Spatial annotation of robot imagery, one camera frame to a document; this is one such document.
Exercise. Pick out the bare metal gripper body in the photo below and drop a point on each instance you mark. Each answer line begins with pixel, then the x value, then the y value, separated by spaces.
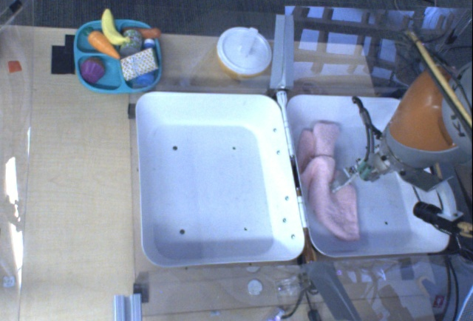
pixel 378 166

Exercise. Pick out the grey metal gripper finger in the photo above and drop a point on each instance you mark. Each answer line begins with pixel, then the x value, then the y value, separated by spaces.
pixel 340 186
pixel 349 174

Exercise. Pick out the pink towel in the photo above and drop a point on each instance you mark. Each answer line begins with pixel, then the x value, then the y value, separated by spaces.
pixel 325 194

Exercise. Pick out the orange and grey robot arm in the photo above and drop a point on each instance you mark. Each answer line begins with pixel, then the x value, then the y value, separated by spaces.
pixel 417 120

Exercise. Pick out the white plastic tray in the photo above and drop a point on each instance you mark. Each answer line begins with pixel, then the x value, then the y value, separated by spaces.
pixel 218 179
pixel 388 208

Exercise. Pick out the clear plastic bottle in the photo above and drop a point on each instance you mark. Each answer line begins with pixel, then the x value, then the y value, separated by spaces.
pixel 292 285

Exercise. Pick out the yellow tub with white lid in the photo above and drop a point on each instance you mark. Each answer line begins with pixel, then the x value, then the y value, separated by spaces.
pixel 244 49

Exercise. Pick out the yellow patterned carton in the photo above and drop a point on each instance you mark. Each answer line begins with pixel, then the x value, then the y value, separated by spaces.
pixel 139 63

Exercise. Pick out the brown sausage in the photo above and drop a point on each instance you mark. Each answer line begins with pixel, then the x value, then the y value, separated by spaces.
pixel 150 32

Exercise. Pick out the small grey can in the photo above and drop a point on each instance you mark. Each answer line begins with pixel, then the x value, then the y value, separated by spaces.
pixel 132 43

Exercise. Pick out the blue divided plate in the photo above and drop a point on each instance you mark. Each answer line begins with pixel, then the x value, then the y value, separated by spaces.
pixel 111 73

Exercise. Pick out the orange carrot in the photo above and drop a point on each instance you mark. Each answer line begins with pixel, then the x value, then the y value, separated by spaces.
pixel 102 44

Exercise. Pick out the yellow banana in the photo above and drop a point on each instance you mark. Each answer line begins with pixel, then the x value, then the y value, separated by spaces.
pixel 109 29

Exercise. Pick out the black cylinder on white bracket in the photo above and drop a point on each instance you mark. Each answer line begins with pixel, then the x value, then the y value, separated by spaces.
pixel 430 212

